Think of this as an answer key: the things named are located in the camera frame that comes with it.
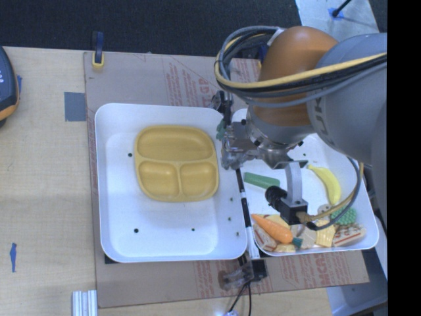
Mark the brown cardboard board red print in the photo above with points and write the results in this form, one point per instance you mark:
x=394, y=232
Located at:
x=131, y=81

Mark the yellow ridged toy chip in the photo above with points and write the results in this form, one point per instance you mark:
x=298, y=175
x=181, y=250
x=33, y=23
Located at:
x=325, y=237

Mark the beige toy biscuit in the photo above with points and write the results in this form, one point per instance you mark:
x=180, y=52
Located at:
x=307, y=237

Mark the black cylinder on white bracket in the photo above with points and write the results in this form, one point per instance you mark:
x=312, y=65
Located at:
x=292, y=211

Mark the thin black and white rod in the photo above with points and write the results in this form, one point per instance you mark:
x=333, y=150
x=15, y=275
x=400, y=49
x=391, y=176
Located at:
x=244, y=206

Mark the yellow divided plate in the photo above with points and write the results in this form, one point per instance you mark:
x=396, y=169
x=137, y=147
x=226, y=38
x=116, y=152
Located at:
x=174, y=150

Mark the orange carrot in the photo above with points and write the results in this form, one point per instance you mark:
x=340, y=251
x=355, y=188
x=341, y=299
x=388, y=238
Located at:
x=273, y=229

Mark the tan toy bread slice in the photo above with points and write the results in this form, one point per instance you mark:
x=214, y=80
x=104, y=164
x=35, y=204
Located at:
x=264, y=239

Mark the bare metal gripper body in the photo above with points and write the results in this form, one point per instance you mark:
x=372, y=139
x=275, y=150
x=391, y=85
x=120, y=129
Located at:
x=267, y=155

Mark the white plastic tray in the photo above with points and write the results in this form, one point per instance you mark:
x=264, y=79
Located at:
x=306, y=189
x=164, y=229

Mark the cream round toy biscuit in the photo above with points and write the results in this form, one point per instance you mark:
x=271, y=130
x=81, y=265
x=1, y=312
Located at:
x=324, y=209

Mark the yellow banana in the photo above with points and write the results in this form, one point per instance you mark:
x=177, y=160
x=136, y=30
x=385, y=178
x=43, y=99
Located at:
x=332, y=183

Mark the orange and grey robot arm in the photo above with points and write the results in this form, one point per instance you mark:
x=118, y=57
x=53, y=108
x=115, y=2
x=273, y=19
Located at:
x=289, y=61

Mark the green toy bean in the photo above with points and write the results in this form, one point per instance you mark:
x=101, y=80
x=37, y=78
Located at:
x=261, y=180

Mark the toy pizza slice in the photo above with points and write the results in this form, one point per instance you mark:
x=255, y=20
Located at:
x=350, y=235

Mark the green toy broccoli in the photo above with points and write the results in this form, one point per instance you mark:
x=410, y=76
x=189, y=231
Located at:
x=345, y=216

